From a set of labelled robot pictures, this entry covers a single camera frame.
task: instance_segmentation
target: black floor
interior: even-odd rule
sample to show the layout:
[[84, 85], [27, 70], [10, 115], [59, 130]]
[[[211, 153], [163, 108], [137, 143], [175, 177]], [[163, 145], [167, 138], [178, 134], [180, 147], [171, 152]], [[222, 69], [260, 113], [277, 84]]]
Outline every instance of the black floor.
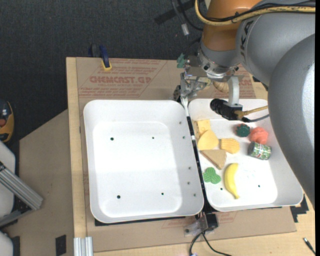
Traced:
[[[187, 41], [172, 9], [171, 0], [0, 0], [0, 98], [18, 138], [67, 109], [66, 57], [87, 57], [92, 43], [111, 58], [176, 60]], [[193, 7], [186, 14], [203, 26]], [[189, 30], [190, 42], [201, 36]]]

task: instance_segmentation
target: black pen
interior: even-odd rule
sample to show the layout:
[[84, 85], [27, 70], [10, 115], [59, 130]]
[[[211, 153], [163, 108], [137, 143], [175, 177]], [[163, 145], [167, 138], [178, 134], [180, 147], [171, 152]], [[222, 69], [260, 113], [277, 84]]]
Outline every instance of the black pen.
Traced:
[[314, 253], [314, 255], [316, 255], [316, 252], [313, 249], [313, 247], [311, 246], [310, 242], [306, 238], [304, 238], [303, 240], [304, 240], [305, 244], [310, 248], [310, 250]]

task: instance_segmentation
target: wooden table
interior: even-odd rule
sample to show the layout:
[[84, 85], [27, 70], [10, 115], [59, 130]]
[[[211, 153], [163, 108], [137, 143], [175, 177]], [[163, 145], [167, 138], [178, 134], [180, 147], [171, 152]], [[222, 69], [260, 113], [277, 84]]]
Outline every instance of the wooden table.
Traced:
[[[70, 153], [71, 153], [71, 175], [72, 175], [72, 197], [73, 197], [73, 224], [74, 236], [84, 238], [87, 236], [86, 211], [83, 184], [83, 167], [80, 136], [80, 116], [78, 102], [77, 66], [76, 58], [66, 59], [67, 70], [67, 94], [70, 132]], [[263, 88], [257, 87], [256, 94], [263, 94]], [[303, 238], [307, 238], [314, 246], [316, 242], [315, 231], [315, 211], [310, 209], [307, 214], [298, 216], [299, 222], [296, 224], [297, 232], [282, 233], [276, 235], [263, 235], [256, 237], [234, 238], [216, 240], [212, 246], [220, 252], [229, 252], [234, 256], [282, 256], [282, 255], [313, 255], [306, 246]], [[187, 256], [189, 244], [175, 244], [165, 246], [155, 246], [146, 248], [136, 248], [117, 251], [97, 252], [95, 256]], [[205, 242], [197, 242], [193, 247], [193, 252], [199, 256], [214, 255]]]

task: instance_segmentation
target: yellow banana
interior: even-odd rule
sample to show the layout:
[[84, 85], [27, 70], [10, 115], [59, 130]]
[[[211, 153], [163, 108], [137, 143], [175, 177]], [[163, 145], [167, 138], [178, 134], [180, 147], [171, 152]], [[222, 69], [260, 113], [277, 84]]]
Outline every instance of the yellow banana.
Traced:
[[224, 172], [224, 185], [226, 190], [228, 190], [231, 194], [234, 195], [235, 199], [239, 198], [239, 195], [237, 193], [237, 187], [235, 183], [235, 174], [238, 170], [238, 164], [232, 163], [230, 164], [225, 172]]

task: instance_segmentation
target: green can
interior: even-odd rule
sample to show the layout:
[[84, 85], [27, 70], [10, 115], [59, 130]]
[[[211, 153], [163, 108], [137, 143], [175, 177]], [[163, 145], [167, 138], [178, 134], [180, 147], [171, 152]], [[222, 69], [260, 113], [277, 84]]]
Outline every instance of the green can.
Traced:
[[271, 156], [271, 147], [253, 141], [248, 147], [248, 155], [258, 159], [268, 160]]

